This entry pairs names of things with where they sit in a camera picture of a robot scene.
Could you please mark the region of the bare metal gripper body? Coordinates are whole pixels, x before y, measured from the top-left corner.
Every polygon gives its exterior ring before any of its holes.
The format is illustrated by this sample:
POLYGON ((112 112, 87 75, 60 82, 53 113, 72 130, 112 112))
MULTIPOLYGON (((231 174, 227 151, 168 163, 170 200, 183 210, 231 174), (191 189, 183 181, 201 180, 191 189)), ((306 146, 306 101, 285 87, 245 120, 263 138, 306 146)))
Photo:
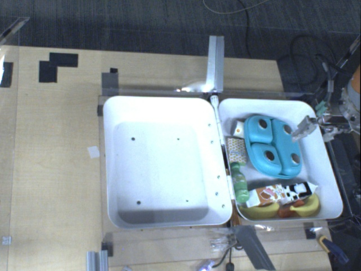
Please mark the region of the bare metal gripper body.
POLYGON ((360 135, 360 110, 355 105, 358 93, 350 95, 342 90, 336 103, 321 101, 316 106, 316 116, 324 135, 337 135, 354 132, 360 135))

